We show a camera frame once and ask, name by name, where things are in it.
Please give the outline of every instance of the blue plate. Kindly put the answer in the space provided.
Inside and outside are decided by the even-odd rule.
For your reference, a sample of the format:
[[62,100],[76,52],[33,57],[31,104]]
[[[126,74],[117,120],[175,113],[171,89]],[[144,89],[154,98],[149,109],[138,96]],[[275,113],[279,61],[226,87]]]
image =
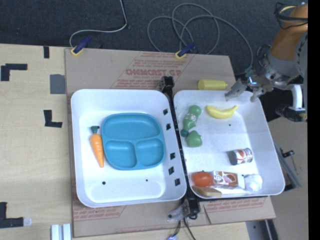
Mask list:
[[102,123],[101,137],[106,159],[119,170],[156,167],[165,157],[162,128],[149,114],[110,115]]

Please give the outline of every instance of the candy bar wrapper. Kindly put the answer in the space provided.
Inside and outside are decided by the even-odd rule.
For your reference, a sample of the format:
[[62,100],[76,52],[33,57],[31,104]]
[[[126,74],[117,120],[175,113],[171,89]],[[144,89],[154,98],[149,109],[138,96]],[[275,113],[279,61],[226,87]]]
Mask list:
[[214,188],[232,190],[237,187],[244,188],[245,181],[242,175],[235,172],[214,170],[212,172]]

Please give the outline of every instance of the soda can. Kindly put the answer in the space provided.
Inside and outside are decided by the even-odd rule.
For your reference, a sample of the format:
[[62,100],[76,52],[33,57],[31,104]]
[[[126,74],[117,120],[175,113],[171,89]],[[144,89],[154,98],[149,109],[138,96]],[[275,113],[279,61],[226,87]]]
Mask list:
[[251,163],[254,159],[253,153],[250,148],[244,148],[244,149],[236,149],[228,154],[230,163],[235,165],[245,164],[245,163]]

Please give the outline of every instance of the dark background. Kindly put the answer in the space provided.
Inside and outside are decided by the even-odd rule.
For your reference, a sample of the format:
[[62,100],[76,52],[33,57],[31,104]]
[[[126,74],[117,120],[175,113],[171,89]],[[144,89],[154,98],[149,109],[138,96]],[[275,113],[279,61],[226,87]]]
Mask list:
[[[270,45],[279,31],[274,15],[280,2],[299,5],[308,0],[122,0],[128,27],[116,33],[80,33],[72,38],[76,45],[91,35],[90,45],[103,49],[151,51],[156,49],[148,35],[148,23],[155,17],[171,17],[175,7],[193,3],[206,8],[215,17],[235,26],[247,39],[253,54],[263,45]],[[175,12],[182,23],[207,13],[186,5]],[[69,47],[71,35],[80,30],[108,31],[120,28],[124,17],[119,0],[0,0],[0,43]],[[236,77],[250,65],[248,46],[229,25],[218,20],[219,42],[211,53],[227,55]],[[199,18],[188,25],[199,54],[207,54],[218,38],[212,18]],[[152,41],[162,52],[177,52],[179,39],[169,19],[157,19],[150,25]],[[188,35],[183,38],[190,41]],[[275,106],[291,103],[291,93],[273,90],[260,97],[268,121],[277,118]]]

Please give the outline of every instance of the white cable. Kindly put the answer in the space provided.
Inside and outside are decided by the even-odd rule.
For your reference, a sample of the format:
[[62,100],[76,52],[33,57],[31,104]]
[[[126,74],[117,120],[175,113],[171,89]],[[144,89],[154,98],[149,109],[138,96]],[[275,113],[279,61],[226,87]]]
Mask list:
[[118,29],[115,29],[115,30],[110,30],[110,31],[107,31],[107,30],[94,30],[94,29],[84,29],[84,30],[80,30],[80,31],[77,31],[75,33],[73,33],[69,39],[69,44],[71,47],[73,47],[72,45],[72,38],[79,34],[79,33],[83,33],[83,32],[98,32],[98,33],[116,33],[116,32],[119,32],[121,30],[123,30],[127,25],[128,25],[128,21],[127,21],[127,17],[126,17],[126,13],[125,13],[125,8],[124,8],[124,5],[123,5],[123,2],[122,0],[120,0],[120,4],[121,4],[121,9],[122,9],[122,13],[123,13],[123,17],[124,17],[124,25],[121,27],[121,28],[118,28]]
[[[195,16],[195,17],[189,19],[185,24],[183,24],[183,23],[181,23],[180,21],[178,21],[178,20],[175,18],[175,12],[176,12],[176,10],[177,10],[179,7],[182,7],[182,6],[194,6],[194,7],[198,7],[198,8],[200,8],[200,9],[204,10],[205,12],[207,12],[207,14]],[[195,3],[182,3],[182,4],[179,4],[177,7],[175,7],[175,8],[173,9],[172,14],[171,14],[171,17],[169,17],[169,16],[158,16],[158,17],[153,18],[153,19],[149,22],[149,24],[148,24],[148,26],[147,26],[147,36],[148,36],[149,41],[151,42],[152,46],[153,46],[158,52],[162,52],[162,51],[155,45],[155,43],[154,43],[154,42],[152,41],[152,39],[151,39],[151,35],[150,35],[150,25],[151,25],[151,23],[152,23],[154,20],[161,19],[161,18],[163,18],[163,19],[171,19],[173,29],[174,29],[176,35],[178,36],[178,38],[179,38],[179,40],[180,40],[180,42],[179,42],[179,47],[180,47],[180,49],[181,49],[182,44],[184,44],[185,46],[187,45],[186,42],[183,40],[183,35],[184,35],[184,31],[185,31],[185,30],[187,31],[189,37],[191,38],[191,41],[192,41],[192,42],[194,41],[193,38],[192,38],[191,32],[190,32],[189,29],[187,28],[187,26],[188,26],[189,23],[193,22],[194,20],[201,19],[201,18],[213,19],[214,22],[215,22],[215,25],[216,25],[216,27],[217,27],[217,40],[216,40],[213,48],[212,48],[209,52],[206,53],[207,55],[208,55],[208,54],[211,54],[211,53],[214,51],[214,49],[215,49],[215,48],[217,47],[217,45],[218,45],[218,42],[220,41],[220,29],[219,29],[219,24],[218,24],[217,20],[219,20],[219,21],[227,24],[228,26],[230,26],[232,29],[234,29],[234,30],[241,36],[241,38],[244,40],[244,42],[245,42],[246,45],[248,46],[248,49],[249,49],[249,52],[250,52],[250,64],[249,64],[249,67],[251,67],[251,66],[253,65],[254,55],[253,55],[251,46],[250,46],[249,42],[247,41],[247,39],[245,38],[245,36],[244,36],[234,25],[232,25],[232,24],[229,23],[228,21],[226,21],[226,20],[224,20],[224,19],[222,19],[222,18],[220,18],[220,17],[214,16],[209,10],[207,10],[207,9],[204,8],[203,6],[198,5],[198,4],[195,4]],[[183,26],[183,28],[182,28],[182,30],[181,30],[181,33],[178,32],[175,23],[179,23],[181,26]]]

